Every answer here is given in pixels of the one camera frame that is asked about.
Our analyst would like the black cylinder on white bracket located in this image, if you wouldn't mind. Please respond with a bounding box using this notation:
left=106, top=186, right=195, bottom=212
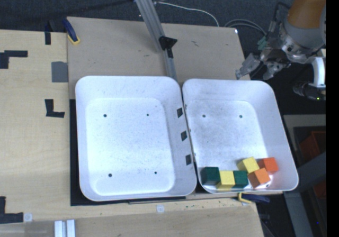
left=292, top=56, right=327, bottom=102

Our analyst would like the white plastic tray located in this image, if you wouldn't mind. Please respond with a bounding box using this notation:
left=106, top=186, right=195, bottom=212
left=182, top=78, right=300, bottom=195
left=75, top=75, right=198, bottom=202

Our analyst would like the orange cube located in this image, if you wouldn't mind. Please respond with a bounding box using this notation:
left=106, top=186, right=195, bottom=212
left=257, top=157, right=280, bottom=175
left=247, top=167, right=272, bottom=189

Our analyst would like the green cube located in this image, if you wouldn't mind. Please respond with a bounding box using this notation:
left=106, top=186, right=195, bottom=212
left=200, top=166, right=221, bottom=186
left=232, top=170, right=250, bottom=189

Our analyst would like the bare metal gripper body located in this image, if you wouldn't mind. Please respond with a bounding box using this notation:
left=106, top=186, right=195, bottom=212
left=260, top=34, right=318, bottom=69

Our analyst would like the yellow cube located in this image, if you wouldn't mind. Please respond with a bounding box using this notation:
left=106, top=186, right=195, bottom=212
left=215, top=170, right=236, bottom=192
left=236, top=156, right=261, bottom=174

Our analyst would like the flat brown board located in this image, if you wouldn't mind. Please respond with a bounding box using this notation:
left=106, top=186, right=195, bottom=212
left=66, top=16, right=283, bottom=206

